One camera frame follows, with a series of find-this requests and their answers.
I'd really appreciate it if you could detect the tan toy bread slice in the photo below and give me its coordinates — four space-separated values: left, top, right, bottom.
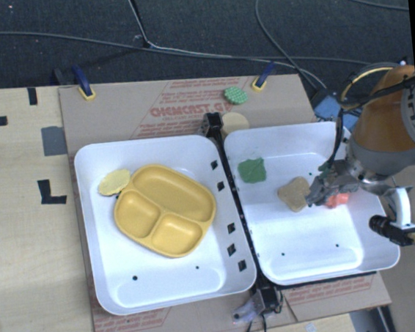
275 174 314 215

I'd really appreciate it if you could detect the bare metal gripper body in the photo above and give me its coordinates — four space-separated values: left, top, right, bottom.
323 154 395 202

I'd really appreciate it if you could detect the green toy lettuce leaf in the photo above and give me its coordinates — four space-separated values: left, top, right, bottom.
236 156 269 186

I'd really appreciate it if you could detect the white plastic tray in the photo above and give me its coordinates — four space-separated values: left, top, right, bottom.
221 114 404 292
71 127 262 320

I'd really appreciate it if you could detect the orange toy food piece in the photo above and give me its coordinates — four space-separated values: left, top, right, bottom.
322 191 353 210

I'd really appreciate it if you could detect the tan round flat disc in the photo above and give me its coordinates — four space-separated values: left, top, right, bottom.
220 109 251 133

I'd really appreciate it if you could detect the yellow toy lettuce leaf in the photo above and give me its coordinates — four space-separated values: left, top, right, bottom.
95 168 133 198

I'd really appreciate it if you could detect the green checkered round biscuit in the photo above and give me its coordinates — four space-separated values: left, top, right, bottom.
222 84 250 108

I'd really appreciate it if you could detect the black cylinder on white bracket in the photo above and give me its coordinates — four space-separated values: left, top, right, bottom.
365 184 415 251

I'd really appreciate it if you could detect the brown cardboard board red print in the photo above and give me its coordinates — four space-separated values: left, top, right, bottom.
57 54 396 332

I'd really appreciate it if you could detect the yellow divided plate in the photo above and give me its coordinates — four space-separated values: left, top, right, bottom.
109 157 223 265

